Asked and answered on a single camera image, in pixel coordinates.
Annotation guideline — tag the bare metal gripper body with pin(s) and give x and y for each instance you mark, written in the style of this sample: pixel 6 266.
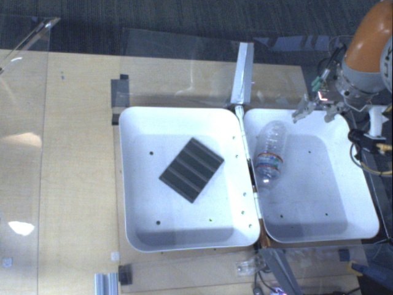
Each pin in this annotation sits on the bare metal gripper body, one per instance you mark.
pixel 353 96

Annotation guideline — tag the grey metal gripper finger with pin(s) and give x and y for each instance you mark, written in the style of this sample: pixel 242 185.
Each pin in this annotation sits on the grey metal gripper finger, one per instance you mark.
pixel 303 107
pixel 334 109

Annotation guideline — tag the clear plastic bottle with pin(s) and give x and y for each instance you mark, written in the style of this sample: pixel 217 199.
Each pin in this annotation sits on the clear plastic bottle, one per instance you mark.
pixel 270 152

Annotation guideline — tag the white plastic tray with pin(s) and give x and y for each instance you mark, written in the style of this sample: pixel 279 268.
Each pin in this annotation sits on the white plastic tray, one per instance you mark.
pixel 172 226
pixel 310 195

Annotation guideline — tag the black cylinder on white bracket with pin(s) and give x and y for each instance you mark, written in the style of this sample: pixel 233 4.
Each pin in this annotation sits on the black cylinder on white bracket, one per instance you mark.
pixel 375 120

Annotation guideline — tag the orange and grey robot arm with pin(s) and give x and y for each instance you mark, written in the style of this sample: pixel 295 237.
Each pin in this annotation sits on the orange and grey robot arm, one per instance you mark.
pixel 368 38

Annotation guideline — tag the dark grey ribbed block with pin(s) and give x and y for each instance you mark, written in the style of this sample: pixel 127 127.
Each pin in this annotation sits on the dark grey ribbed block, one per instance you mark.
pixel 192 170

